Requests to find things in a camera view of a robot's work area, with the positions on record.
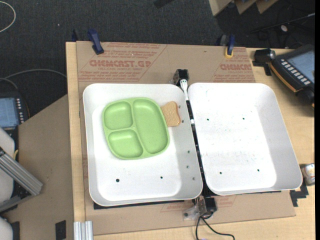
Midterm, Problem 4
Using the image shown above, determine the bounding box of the tan toy bread slice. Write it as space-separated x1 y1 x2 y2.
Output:
160 101 182 128

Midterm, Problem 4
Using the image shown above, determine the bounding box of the green divided plate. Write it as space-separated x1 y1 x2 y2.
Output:
101 97 171 161

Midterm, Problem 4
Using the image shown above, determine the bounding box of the brown cardboard board red print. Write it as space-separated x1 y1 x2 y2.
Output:
75 40 297 236

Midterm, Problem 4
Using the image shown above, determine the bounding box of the white plastic tray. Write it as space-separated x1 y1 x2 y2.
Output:
187 82 304 196
82 83 204 207

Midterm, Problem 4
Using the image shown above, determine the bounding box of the small white and orange can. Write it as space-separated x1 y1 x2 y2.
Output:
299 163 316 186

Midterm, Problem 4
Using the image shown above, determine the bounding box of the black block with thin wires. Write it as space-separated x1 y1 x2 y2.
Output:
169 68 190 86
182 196 218 221

